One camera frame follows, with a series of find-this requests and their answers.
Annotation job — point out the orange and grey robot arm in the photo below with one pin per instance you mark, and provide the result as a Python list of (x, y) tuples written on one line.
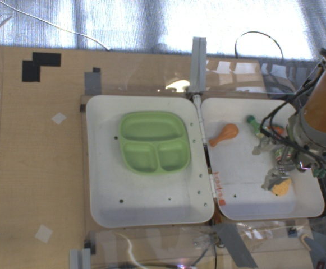
[(325, 99)]

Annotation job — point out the orange carrot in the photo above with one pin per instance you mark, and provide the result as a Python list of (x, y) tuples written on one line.
[(277, 129)]

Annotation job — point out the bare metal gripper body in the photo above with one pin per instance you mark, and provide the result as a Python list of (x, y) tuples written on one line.
[(300, 150)]

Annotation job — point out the green bottle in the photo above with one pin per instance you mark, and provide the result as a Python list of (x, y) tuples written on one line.
[(254, 125)]

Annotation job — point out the thin black and white rod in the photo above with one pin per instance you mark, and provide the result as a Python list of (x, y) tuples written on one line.
[(203, 130)]

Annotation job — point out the green divided plate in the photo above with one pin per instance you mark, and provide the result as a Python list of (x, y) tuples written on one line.
[(151, 127)]

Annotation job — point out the white plastic tray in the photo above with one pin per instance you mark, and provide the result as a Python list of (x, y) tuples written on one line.
[(151, 195), (241, 167)]

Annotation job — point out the green and red can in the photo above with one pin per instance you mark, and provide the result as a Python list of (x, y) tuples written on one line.
[(279, 153)]

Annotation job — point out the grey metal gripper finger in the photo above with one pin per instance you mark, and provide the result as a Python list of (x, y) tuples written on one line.
[(276, 174), (263, 146)]

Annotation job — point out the orange chicken drumstick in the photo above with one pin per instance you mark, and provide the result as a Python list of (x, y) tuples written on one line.
[(227, 133)]

